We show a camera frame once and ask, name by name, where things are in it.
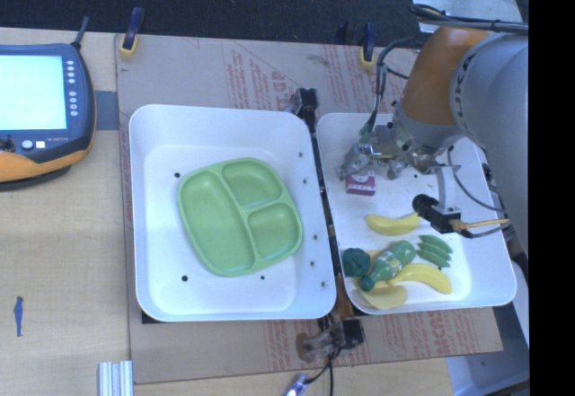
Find dark green broccoli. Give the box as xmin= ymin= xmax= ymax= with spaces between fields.
xmin=341 ymin=247 xmax=373 ymax=278

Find red and white carton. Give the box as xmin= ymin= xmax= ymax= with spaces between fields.
xmin=344 ymin=172 xmax=377 ymax=198

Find thin black and white rod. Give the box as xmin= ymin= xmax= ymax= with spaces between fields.
xmin=306 ymin=113 xmax=350 ymax=327

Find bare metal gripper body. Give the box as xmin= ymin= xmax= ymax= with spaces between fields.
xmin=359 ymin=123 xmax=444 ymax=176

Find green bottle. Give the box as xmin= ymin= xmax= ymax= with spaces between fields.
xmin=358 ymin=239 xmax=418 ymax=293

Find black cylinder on white bracket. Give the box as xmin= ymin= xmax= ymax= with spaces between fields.
xmin=411 ymin=163 xmax=464 ymax=235

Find white plastic tray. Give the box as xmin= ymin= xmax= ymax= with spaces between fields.
xmin=315 ymin=111 xmax=518 ymax=316
xmin=128 ymin=103 xmax=338 ymax=323

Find green pea pods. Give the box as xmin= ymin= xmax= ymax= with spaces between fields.
xmin=415 ymin=233 xmax=455 ymax=269

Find brown cardboard board red print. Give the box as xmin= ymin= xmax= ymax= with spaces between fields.
xmin=114 ymin=33 xmax=505 ymax=385

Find yellow banana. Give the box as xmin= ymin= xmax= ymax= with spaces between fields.
xmin=365 ymin=212 xmax=421 ymax=237
xmin=354 ymin=277 xmax=409 ymax=311
xmin=389 ymin=262 xmax=454 ymax=295

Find black block with thin wires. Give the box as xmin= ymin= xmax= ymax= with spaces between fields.
xmin=289 ymin=87 xmax=320 ymax=118
xmin=340 ymin=317 xmax=366 ymax=349

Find green divided plate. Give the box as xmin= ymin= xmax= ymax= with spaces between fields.
xmin=176 ymin=157 xmax=305 ymax=278

